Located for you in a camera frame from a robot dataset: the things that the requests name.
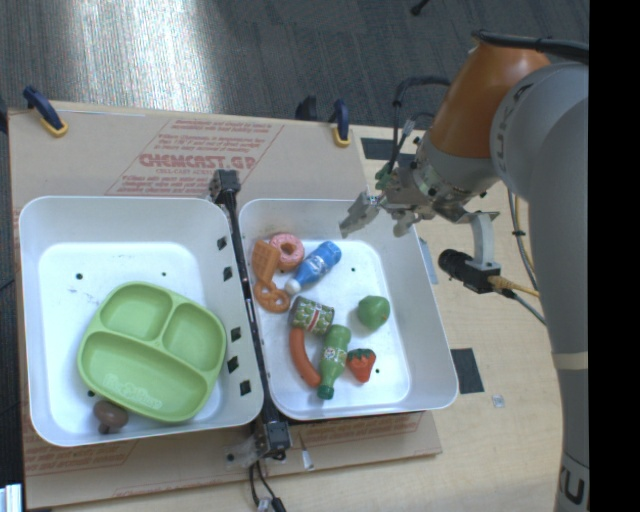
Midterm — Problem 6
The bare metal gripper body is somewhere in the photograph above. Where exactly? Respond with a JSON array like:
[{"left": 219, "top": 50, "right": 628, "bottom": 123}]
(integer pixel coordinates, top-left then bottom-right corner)
[{"left": 380, "top": 158, "right": 477, "bottom": 224}]

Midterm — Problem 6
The blue bottle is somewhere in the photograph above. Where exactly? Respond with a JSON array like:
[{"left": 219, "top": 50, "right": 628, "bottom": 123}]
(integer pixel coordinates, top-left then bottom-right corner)
[{"left": 284, "top": 240, "right": 343, "bottom": 296}]

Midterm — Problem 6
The pink doughnut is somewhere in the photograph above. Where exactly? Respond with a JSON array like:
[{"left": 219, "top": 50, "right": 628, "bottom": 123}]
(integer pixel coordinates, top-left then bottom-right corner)
[{"left": 268, "top": 232, "right": 306, "bottom": 273}]

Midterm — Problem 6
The green pear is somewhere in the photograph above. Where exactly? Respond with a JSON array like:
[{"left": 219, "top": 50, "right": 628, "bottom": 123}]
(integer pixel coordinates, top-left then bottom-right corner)
[{"left": 356, "top": 294, "right": 392, "bottom": 332}]

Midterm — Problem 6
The orange waffle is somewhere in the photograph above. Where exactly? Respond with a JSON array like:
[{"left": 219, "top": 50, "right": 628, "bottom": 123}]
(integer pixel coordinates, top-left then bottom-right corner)
[{"left": 251, "top": 239, "right": 281, "bottom": 288}]

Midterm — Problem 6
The green can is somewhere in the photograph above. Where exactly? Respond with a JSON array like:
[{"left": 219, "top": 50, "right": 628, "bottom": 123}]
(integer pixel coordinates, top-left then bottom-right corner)
[{"left": 289, "top": 295, "right": 336, "bottom": 337}]

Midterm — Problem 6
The orange pretzel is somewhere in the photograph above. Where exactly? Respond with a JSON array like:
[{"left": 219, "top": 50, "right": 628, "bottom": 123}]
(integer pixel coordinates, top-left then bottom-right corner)
[{"left": 253, "top": 280, "right": 291, "bottom": 315}]

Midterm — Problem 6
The white plastic tray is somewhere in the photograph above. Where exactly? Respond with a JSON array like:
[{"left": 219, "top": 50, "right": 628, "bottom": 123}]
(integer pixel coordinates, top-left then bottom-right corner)
[
  {"left": 237, "top": 197, "right": 460, "bottom": 422},
  {"left": 17, "top": 194, "right": 265, "bottom": 448}
]

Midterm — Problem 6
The thin black rod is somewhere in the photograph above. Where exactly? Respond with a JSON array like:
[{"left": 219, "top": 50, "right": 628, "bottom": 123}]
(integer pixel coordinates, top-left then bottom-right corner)
[{"left": 223, "top": 188, "right": 274, "bottom": 432}]

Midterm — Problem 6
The green bottle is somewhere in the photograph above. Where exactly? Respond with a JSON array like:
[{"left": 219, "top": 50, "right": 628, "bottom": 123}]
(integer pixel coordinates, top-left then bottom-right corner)
[{"left": 316, "top": 323, "right": 353, "bottom": 401}]

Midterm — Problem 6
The red strawberry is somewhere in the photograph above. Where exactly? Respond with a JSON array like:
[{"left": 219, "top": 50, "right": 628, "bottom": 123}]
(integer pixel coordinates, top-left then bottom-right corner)
[{"left": 345, "top": 347, "right": 378, "bottom": 384}]

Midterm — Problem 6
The orange sausage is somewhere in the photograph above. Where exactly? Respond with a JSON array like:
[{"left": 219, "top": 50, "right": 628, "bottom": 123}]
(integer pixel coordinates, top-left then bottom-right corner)
[{"left": 288, "top": 327, "right": 322, "bottom": 389}]

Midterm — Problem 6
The brown cardboard board red print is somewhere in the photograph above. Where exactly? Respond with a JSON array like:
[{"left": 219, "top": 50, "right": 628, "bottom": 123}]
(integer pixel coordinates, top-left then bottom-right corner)
[{"left": 6, "top": 100, "right": 444, "bottom": 511}]

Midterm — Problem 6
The green divided plate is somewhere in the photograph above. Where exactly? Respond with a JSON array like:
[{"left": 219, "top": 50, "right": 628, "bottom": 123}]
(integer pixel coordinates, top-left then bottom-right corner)
[{"left": 76, "top": 280, "right": 228, "bottom": 425}]

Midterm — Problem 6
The brown mushroom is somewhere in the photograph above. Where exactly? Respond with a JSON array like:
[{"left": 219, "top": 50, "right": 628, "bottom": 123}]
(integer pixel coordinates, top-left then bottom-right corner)
[{"left": 92, "top": 399, "right": 130, "bottom": 435}]

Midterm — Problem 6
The black cylinder on white bracket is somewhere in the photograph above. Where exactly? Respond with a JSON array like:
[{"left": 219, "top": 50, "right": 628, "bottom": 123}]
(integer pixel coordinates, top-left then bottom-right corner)
[{"left": 438, "top": 210, "right": 502, "bottom": 295}]

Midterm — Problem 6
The black block with wires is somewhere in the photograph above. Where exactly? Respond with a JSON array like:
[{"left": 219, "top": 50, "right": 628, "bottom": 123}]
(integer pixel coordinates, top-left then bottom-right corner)
[
  {"left": 207, "top": 168, "right": 242, "bottom": 204},
  {"left": 255, "top": 418, "right": 293, "bottom": 458}
]

